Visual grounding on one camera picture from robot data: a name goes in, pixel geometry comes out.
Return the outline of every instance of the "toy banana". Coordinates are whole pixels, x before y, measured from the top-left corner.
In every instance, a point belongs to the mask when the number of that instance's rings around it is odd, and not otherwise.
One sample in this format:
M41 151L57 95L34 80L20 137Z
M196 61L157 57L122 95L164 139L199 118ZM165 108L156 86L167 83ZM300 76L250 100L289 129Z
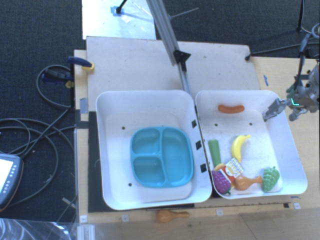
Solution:
M233 158L236 158L239 163L241 163L241 146L246 139L250 138L251 135L239 135L235 138L231 146L231 155Z

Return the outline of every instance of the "black floor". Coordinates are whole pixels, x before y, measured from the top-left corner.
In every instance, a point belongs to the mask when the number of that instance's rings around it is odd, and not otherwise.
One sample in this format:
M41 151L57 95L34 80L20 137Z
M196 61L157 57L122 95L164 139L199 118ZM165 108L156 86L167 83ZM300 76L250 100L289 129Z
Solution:
M163 0L169 15L193 8L198 10L172 19L180 41L248 45L252 52L299 44L305 32L296 32L301 0ZM319 22L320 0L305 0L303 26L307 30ZM12 120L24 118L51 124L66 109L44 101L37 92L39 72L49 65L69 66L67 57L85 49L82 40L82 0L0 0L0 150L9 153L27 141L25 130ZM310 45L310 55L319 53ZM261 56L296 58L299 48L283 49ZM57 103L70 104L70 90L63 85L44 85L41 89ZM46 127L25 121L29 128L43 132ZM74 126L70 109L55 124L59 129ZM65 134L73 143L73 129ZM62 198L75 197L74 154L61 135L50 137L59 163L52 182L38 195L0 213L2 218L57 221L67 204ZM54 147L41 140L24 159L24 173L12 204L42 188L56 166ZM70 208L60 219L70 222Z

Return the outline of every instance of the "blue divided plate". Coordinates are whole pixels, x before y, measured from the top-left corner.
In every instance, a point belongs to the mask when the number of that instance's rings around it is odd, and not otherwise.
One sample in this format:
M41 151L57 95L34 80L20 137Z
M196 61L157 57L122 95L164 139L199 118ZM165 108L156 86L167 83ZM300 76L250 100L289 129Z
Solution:
M150 188L173 188L189 182L194 161L188 136L173 127L137 130L130 142L135 179Z

